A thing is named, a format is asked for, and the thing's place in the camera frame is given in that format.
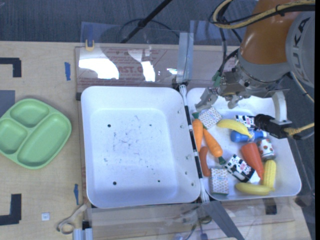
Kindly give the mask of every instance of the beige tabletop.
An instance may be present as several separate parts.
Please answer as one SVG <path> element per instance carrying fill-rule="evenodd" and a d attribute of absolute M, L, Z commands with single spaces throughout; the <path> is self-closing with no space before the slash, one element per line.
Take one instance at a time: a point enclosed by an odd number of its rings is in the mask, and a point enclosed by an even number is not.
<path fill-rule="evenodd" d="M 10 213 L 11 194 L 22 196 L 19 224 L 0 225 L 0 239 L 72 239 L 71 235 L 58 232 L 56 227 L 79 207 L 74 194 L 75 184 L 79 186 L 79 203 L 83 202 L 82 131 L 79 101 L 76 101 L 75 47 L 78 46 L 79 43 L 0 42 L 0 57 L 22 61 L 22 77 L 12 77 L 12 65 L 0 64 L 0 90 L 15 90 L 15 102 L 25 98 L 39 99 L 62 112 L 72 125 L 65 146 L 41 169 L 26 169 L 0 155 L 0 215 Z M 65 63 L 70 64 L 70 80 L 66 79 Z M 253 211 L 255 205 L 263 206 L 259 200 L 223 204 L 245 239 L 311 239 L 302 210 L 293 197 L 279 200 L 278 213 L 274 217 L 260 216 Z M 42 220 L 43 213 L 49 213 L 49 220 Z M 81 227 L 81 222 L 82 217 L 77 217 L 75 227 Z M 228 239 L 214 222 L 203 229 L 210 239 Z M 171 237 L 159 235 L 143 239 Z M 199 234 L 193 234 L 190 239 L 199 239 Z"/>

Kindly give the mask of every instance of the black rod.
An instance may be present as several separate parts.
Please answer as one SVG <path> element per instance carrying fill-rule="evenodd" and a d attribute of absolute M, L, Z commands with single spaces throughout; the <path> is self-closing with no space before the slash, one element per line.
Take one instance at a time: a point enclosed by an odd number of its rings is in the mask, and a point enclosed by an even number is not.
<path fill-rule="evenodd" d="M 133 31 L 131 31 L 128 36 L 123 39 L 120 43 L 125 44 L 128 42 L 139 30 L 143 29 L 163 8 L 165 8 L 172 0 L 164 0 L 161 4 L 157 6 L 146 18 L 140 20 L 138 25 Z"/>

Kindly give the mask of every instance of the brown toy sausage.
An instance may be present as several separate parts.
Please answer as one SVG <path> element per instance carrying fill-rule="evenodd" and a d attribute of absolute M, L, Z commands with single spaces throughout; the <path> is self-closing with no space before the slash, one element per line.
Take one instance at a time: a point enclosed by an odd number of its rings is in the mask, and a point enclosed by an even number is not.
<path fill-rule="evenodd" d="M 203 146 L 200 149 L 199 152 L 199 158 L 200 158 L 200 165 L 201 165 L 201 169 L 202 169 L 202 174 L 203 176 L 209 177 L 211 172 L 209 170 L 208 164 L 207 164 L 207 153 L 208 153 L 209 149 L 207 146 Z"/>

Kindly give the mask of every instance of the yellow toy corn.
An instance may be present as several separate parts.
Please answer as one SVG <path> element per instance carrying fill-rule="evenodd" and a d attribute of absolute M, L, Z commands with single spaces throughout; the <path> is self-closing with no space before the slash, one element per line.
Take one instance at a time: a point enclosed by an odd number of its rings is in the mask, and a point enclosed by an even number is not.
<path fill-rule="evenodd" d="M 275 191 L 275 179 L 276 179 L 277 164 L 275 160 L 269 159 L 264 163 L 264 174 L 262 184 L 268 186 L 272 191 Z"/>

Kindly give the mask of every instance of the floor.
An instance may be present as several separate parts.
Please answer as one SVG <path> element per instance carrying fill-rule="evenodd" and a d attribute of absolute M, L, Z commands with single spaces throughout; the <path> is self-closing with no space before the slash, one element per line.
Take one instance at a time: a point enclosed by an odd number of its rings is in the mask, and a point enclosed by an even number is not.
<path fill-rule="evenodd" d="M 0 0 L 0 41 L 81 42 L 85 23 L 118 26 L 99 36 L 100 42 L 120 43 L 164 0 Z M 196 45 L 221 45 L 219 29 L 208 22 L 214 8 L 222 0 L 172 0 L 144 31 L 128 43 L 152 42 L 178 44 L 178 32 L 194 32 Z M 247 16 L 255 7 L 253 0 L 241 0 L 229 7 L 226 17 Z M 245 28 L 238 31 L 244 36 Z M 225 31 L 228 46 L 240 42 Z M 286 78 L 290 89 L 286 95 L 288 118 L 296 127 L 314 122 L 314 104 L 302 95 L 293 80 Z M 306 87 L 314 97 L 314 89 Z M 314 136 L 306 140 L 290 140 L 290 146 L 302 179 L 302 190 L 296 202 L 303 207 L 312 238 L 315 239 L 315 149 Z"/>

